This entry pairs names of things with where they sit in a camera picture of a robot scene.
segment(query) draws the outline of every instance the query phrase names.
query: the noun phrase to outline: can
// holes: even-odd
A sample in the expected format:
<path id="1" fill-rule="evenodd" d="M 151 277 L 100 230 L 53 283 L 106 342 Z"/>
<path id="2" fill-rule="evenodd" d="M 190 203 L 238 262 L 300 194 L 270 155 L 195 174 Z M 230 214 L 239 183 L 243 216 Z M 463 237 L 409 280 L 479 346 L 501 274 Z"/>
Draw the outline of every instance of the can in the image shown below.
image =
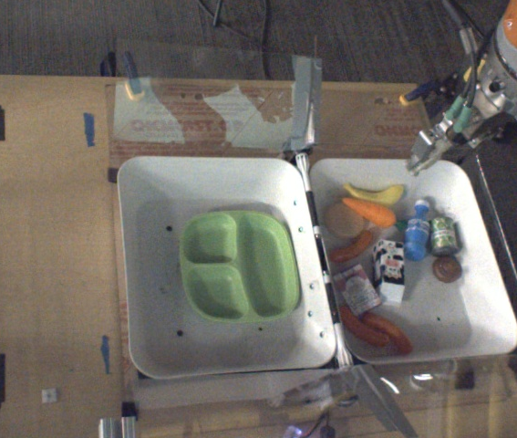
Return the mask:
<path id="1" fill-rule="evenodd" d="M 455 222 L 447 216 L 430 221 L 430 243 L 434 256 L 450 256 L 459 252 Z"/>

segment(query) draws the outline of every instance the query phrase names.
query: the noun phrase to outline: banana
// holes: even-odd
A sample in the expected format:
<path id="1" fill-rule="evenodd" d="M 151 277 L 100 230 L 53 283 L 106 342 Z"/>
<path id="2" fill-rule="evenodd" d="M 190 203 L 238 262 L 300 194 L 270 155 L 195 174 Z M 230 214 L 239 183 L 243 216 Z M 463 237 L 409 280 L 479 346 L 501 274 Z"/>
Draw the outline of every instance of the banana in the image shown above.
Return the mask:
<path id="1" fill-rule="evenodd" d="M 360 190 L 349 183 L 345 183 L 343 188 L 354 198 L 370 201 L 372 203 L 383 204 L 384 206 L 393 206 L 396 204 L 404 193 L 404 185 L 392 185 L 381 192 L 368 192 Z"/>

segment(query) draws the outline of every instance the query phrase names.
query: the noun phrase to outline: green plate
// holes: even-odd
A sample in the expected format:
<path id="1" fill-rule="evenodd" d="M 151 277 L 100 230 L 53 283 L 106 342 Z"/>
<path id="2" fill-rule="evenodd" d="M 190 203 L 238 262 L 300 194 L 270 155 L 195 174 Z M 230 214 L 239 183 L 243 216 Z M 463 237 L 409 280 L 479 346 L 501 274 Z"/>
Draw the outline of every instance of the green plate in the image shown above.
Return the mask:
<path id="1" fill-rule="evenodd" d="M 285 317 L 298 303 L 293 243 L 270 214 L 197 215 L 181 235 L 180 259 L 185 294 L 205 318 L 259 322 Z"/>

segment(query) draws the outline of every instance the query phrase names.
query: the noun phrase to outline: carrot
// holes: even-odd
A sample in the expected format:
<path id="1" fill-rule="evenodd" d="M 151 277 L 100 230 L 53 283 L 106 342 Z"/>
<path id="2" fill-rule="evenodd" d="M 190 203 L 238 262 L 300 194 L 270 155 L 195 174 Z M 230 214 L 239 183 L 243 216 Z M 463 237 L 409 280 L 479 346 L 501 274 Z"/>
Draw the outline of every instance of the carrot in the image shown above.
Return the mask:
<path id="1" fill-rule="evenodd" d="M 351 245 L 333 250 L 329 255 L 329 259 L 334 263 L 344 263 L 350 259 L 357 258 L 369 247 L 373 238 L 374 236 L 371 232 L 364 230 L 356 237 Z"/>
<path id="2" fill-rule="evenodd" d="M 353 314 L 347 305 L 339 307 L 341 322 L 346 329 L 356 338 L 361 339 L 367 344 L 376 347 L 386 347 L 389 343 L 389 336 L 383 332 L 376 331 L 365 324 Z"/>
<path id="3" fill-rule="evenodd" d="M 361 316 L 361 323 L 370 329 L 376 329 L 386 334 L 396 346 L 398 353 L 408 355 L 413 350 L 412 342 L 408 336 L 390 320 L 367 311 Z"/>
<path id="4" fill-rule="evenodd" d="M 341 201 L 378 227 L 388 228 L 396 223 L 396 215 L 386 206 L 357 198 L 343 198 Z"/>

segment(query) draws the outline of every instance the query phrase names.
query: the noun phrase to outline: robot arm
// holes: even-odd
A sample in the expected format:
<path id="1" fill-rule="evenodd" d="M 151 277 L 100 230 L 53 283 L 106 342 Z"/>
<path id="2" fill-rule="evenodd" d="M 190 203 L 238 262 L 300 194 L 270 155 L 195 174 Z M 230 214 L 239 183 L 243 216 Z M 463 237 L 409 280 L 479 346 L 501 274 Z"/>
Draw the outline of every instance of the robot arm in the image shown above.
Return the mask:
<path id="1" fill-rule="evenodd" d="M 498 126 L 485 122 L 500 113 L 517 120 L 517 0 L 511 0 L 477 67 L 476 44 L 471 29 L 454 15 L 463 47 L 471 56 L 465 90 L 443 114 L 442 121 L 423 130 L 412 148 L 408 169 L 418 174 L 451 148 L 468 143 L 476 148 L 498 133 Z"/>

